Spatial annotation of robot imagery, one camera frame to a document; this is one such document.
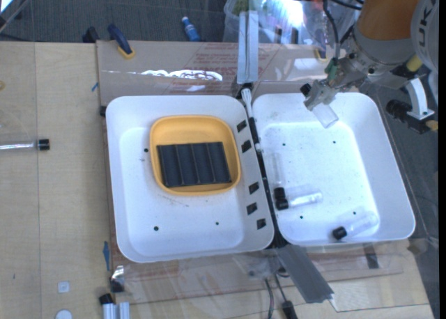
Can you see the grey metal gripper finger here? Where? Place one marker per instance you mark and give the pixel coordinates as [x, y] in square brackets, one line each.
[327, 96]
[315, 94]

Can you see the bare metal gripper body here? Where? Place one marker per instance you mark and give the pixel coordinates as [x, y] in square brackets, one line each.
[350, 74]

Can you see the clear plastic bottle black cap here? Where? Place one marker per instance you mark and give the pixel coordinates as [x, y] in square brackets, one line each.
[278, 171]
[327, 116]
[24, 144]
[362, 221]
[303, 198]

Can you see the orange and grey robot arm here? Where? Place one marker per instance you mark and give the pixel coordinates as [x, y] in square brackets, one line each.
[393, 4]

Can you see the white plastic tray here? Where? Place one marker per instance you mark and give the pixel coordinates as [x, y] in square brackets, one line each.
[181, 220]
[341, 171]

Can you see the yellow plate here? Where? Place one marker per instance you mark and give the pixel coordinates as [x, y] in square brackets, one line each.
[191, 129]

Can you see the blue bottle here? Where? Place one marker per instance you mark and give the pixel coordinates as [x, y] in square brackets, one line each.
[191, 29]

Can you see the black grooved rack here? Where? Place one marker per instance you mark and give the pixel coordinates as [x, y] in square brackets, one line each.
[193, 164]

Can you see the black cylinder on white bracket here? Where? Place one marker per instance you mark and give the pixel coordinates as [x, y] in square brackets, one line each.
[418, 96]

